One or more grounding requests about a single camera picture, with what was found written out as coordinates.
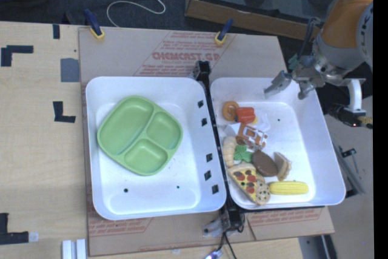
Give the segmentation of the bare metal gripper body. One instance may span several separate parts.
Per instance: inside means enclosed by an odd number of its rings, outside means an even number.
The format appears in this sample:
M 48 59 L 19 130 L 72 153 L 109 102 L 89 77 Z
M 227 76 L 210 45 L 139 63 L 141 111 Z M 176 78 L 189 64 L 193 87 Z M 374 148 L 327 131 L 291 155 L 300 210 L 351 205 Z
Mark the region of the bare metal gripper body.
M 341 84 L 345 75 L 345 69 L 331 64 L 323 56 L 301 56 L 292 70 L 295 81 L 307 81 L 317 87 L 322 87 L 325 83 Z

